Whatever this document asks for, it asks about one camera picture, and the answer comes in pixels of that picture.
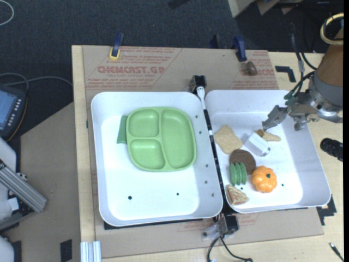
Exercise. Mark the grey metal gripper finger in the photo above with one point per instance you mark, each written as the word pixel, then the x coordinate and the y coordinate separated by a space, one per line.
pixel 275 117
pixel 300 124

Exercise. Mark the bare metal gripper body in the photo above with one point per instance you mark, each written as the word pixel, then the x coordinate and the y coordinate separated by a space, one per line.
pixel 305 109

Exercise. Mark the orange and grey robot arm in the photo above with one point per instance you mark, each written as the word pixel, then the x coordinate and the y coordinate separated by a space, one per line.
pixel 331 64

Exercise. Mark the tan toy cracker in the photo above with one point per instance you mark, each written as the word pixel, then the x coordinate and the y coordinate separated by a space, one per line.
pixel 272 137

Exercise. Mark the white plastic tray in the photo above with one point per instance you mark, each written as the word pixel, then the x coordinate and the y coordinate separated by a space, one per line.
pixel 152 195
pixel 294 160

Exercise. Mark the brown round biscuit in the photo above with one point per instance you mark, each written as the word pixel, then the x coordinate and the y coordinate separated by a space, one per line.
pixel 245 157

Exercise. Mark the tan bread slice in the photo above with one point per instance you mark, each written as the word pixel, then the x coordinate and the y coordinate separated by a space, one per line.
pixel 227 139

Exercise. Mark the brown toy mushroom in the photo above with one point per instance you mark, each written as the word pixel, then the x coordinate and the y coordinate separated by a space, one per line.
pixel 249 68

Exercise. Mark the orange toy pumpkin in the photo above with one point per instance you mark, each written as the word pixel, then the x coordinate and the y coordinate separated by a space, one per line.
pixel 264 179

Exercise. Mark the thin black and white rod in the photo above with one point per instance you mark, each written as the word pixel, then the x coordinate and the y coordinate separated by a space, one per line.
pixel 210 130

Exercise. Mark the green ribbed toy vegetable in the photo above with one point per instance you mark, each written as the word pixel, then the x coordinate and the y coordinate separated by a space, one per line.
pixel 237 173

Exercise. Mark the toy pizza slice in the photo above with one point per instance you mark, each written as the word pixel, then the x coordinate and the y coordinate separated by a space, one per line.
pixel 235 196

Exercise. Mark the green divided plate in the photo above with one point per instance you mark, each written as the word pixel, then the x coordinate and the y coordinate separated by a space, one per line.
pixel 174 135

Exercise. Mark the brown cardboard board red print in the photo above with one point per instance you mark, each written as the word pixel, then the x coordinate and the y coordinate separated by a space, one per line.
pixel 163 70

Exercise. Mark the black cylinder on white bracket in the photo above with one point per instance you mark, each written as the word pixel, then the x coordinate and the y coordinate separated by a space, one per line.
pixel 331 146

